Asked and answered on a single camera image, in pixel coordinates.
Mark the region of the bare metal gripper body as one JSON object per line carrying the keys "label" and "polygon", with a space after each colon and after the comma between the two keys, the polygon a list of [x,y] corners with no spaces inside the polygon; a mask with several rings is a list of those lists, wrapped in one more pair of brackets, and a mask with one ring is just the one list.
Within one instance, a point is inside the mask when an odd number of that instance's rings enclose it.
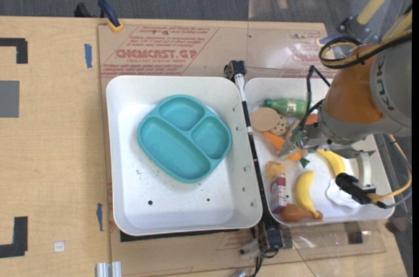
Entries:
{"label": "bare metal gripper body", "polygon": [[300,149],[328,148],[331,144],[331,135],[329,127],[324,123],[315,122],[314,124],[299,124],[297,126],[299,136],[297,146]]}

